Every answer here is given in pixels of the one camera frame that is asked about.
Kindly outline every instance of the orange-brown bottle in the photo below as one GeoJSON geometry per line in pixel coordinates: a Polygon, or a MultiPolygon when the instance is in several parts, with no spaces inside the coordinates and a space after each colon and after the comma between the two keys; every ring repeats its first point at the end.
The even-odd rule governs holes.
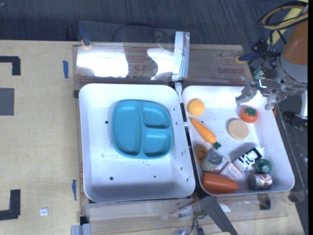
{"type": "Polygon", "coordinates": [[[209,193],[228,193],[242,189],[237,181],[212,172],[205,172],[202,180],[203,188],[209,193]]]}

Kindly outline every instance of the round bread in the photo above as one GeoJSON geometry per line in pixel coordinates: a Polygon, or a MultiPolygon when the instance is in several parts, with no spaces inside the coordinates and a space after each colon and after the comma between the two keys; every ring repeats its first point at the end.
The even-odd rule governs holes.
{"type": "Polygon", "coordinates": [[[232,120],[227,126],[228,133],[237,140],[245,139],[249,134],[249,129],[245,122],[240,119],[232,120]]]}
{"type": "Polygon", "coordinates": [[[205,148],[203,145],[198,145],[195,148],[195,157],[198,164],[201,164],[201,161],[205,158],[208,154],[208,149],[205,148]]]}

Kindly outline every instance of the toy carrot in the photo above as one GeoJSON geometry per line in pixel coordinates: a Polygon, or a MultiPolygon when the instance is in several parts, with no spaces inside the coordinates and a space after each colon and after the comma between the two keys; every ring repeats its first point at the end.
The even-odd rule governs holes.
{"type": "Polygon", "coordinates": [[[194,118],[191,118],[191,122],[205,141],[207,141],[208,143],[216,143],[216,136],[211,130],[209,130],[203,124],[199,123],[194,118]]]}

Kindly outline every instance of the yellow hose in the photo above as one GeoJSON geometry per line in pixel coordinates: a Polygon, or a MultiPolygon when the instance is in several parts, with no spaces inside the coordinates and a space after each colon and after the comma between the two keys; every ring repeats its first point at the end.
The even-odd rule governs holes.
{"type": "MultiPolygon", "coordinates": [[[[309,2],[309,0],[298,0],[298,1],[302,1],[302,2],[309,2]]],[[[294,9],[291,9],[288,14],[284,17],[283,21],[284,20],[287,20],[287,19],[290,19],[290,18],[295,18],[297,16],[299,16],[299,14],[302,12],[303,9],[297,9],[297,8],[294,8],[294,9]]],[[[287,29],[282,29],[280,31],[280,33],[283,35],[285,33],[287,29]]],[[[279,34],[277,33],[277,31],[275,31],[273,33],[273,45],[275,45],[277,43],[277,41],[279,40],[280,36],[279,34]]]]}

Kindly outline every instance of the wooden table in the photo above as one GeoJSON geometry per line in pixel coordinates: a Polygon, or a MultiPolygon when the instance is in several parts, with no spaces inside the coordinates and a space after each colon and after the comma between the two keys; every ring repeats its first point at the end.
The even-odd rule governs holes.
{"type": "MultiPolygon", "coordinates": [[[[73,46],[77,42],[0,41],[0,56],[18,56],[21,74],[0,63],[0,88],[14,88],[14,115],[0,116],[0,211],[21,190],[18,219],[1,220],[0,234],[70,234],[81,214],[73,46]],[[64,63],[68,62],[68,78],[64,63]],[[73,180],[77,182],[74,199],[73,180]],[[41,215],[48,208],[48,215],[41,215]]],[[[239,234],[304,234],[295,205],[287,215],[232,222],[239,234]]],[[[206,234],[221,234],[215,224],[206,234]]],[[[130,234],[170,234],[174,229],[130,234]]]]}

